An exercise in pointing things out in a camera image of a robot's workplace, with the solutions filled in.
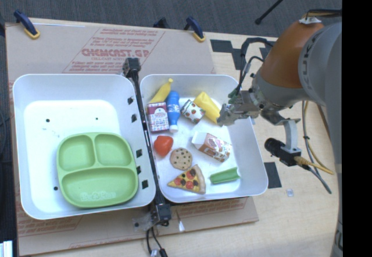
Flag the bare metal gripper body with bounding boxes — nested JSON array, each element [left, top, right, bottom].
[[229, 90, 264, 119]]

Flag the yellow packet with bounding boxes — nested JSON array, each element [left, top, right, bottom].
[[193, 91, 221, 125]]

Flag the brown and white carton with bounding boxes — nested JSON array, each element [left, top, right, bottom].
[[191, 131, 233, 163]]

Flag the white can strawberry print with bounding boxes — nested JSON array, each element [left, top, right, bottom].
[[180, 99, 206, 125]]

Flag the white plastic tray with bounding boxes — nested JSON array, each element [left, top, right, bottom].
[[139, 74, 269, 204], [12, 73, 157, 220]]

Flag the blue and white bottle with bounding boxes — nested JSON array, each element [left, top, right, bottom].
[[166, 90, 181, 134]]

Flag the green celery piece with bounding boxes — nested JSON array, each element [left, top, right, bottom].
[[209, 166, 241, 185]]

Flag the brown chocolate chip biscuit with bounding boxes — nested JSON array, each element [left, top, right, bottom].
[[169, 147, 194, 171]]

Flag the red pepper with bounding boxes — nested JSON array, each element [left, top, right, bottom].
[[153, 135, 174, 158]]

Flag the yellow squeeze bottle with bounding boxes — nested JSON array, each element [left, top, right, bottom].
[[149, 77, 174, 105]]

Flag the red and white carton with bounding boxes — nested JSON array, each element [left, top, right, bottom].
[[146, 102, 170, 134]]

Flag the pizza slice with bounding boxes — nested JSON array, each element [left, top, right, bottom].
[[167, 163, 207, 195]]

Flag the thin black rod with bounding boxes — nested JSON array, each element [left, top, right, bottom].
[[131, 69, 165, 208]]

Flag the green divided plate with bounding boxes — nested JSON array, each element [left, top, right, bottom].
[[56, 131, 140, 209]]

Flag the brown cardboard board red print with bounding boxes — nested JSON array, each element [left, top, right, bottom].
[[5, 18, 260, 256]]

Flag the black cylinder on white bracket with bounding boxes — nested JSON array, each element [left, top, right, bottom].
[[263, 117, 303, 167]]

